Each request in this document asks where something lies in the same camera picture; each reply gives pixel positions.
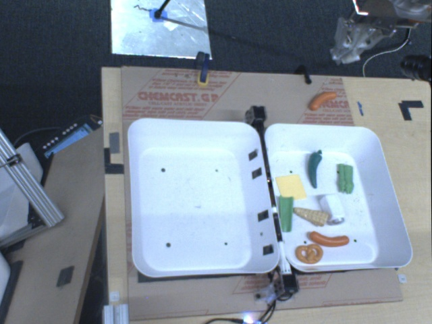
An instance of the black electronic device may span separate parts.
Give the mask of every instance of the black electronic device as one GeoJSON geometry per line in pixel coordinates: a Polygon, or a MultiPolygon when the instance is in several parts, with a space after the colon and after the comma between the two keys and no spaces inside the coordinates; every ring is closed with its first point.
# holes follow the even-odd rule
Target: black electronic device
{"type": "Polygon", "coordinates": [[[88,136],[103,124],[102,119],[95,115],[86,115],[66,125],[53,134],[37,150],[36,154],[40,160],[49,159],[52,155],[63,150],[67,146],[88,136]]]}

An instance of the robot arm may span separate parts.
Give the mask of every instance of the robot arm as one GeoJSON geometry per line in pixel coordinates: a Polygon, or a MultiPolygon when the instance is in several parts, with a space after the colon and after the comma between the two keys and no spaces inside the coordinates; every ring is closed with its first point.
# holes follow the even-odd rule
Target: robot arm
{"type": "Polygon", "coordinates": [[[332,59],[339,65],[360,60],[363,51],[372,49],[398,29],[416,28],[431,23],[432,0],[351,0],[354,11],[348,19],[339,18],[332,59]]]}

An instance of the white plastic tray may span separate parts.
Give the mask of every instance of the white plastic tray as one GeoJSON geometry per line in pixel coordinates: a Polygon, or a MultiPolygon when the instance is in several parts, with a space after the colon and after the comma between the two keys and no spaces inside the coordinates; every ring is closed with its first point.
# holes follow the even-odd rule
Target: white plastic tray
{"type": "MultiPolygon", "coordinates": [[[[272,178],[298,174],[307,198],[295,200],[295,207],[321,209],[319,199],[337,194],[345,211],[340,225],[317,227],[293,215],[292,231],[283,233],[286,256],[292,266],[306,271],[337,271],[401,267],[412,257],[410,240],[400,212],[378,137],[361,127],[275,124],[265,134],[272,178]],[[315,189],[307,165],[311,153],[322,150],[315,189]],[[354,191],[338,192],[337,164],[354,167],[354,191]],[[313,243],[307,233],[326,236],[347,235],[350,243],[323,247],[323,258],[314,265],[300,262],[299,245],[313,243]]],[[[274,182],[276,197],[279,190],[274,182]]]]}
{"type": "Polygon", "coordinates": [[[275,268],[279,251],[269,189],[251,126],[141,119],[130,126],[128,143],[132,256],[141,273],[275,268]]]}

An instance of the led light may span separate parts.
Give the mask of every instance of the led light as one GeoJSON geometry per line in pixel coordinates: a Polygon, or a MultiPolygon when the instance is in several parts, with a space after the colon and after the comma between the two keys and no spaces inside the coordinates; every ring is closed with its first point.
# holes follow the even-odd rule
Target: led light
{"type": "Polygon", "coordinates": [[[243,318],[243,323],[254,324],[255,321],[250,315],[245,315],[243,318]]]}
{"type": "Polygon", "coordinates": [[[367,16],[367,15],[369,15],[369,12],[360,11],[358,9],[357,0],[352,0],[352,3],[354,4],[354,8],[356,9],[356,13],[357,14],[359,14],[360,16],[367,16]]]}

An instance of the black carpet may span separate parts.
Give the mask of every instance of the black carpet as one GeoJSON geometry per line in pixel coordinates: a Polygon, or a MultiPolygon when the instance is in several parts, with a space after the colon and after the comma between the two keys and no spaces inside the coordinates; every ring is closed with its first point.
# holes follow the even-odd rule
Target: black carpet
{"type": "MultiPolygon", "coordinates": [[[[214,70],[361,76],[362,62],[330,58],[346,0],[205,0],[214,70]]],[[[86,114],[101,114],[101,67],[191,68],[193,61],[112,55],[110,0],[0,0],[0,127],[13,140],[86,114]]],[[[379,49],[398,45],[400,32],[379,49]]],[[[402,77],[408,54],[430,54],[431,25],[412,44],[368,64],[374,77],[402,77]]]]}

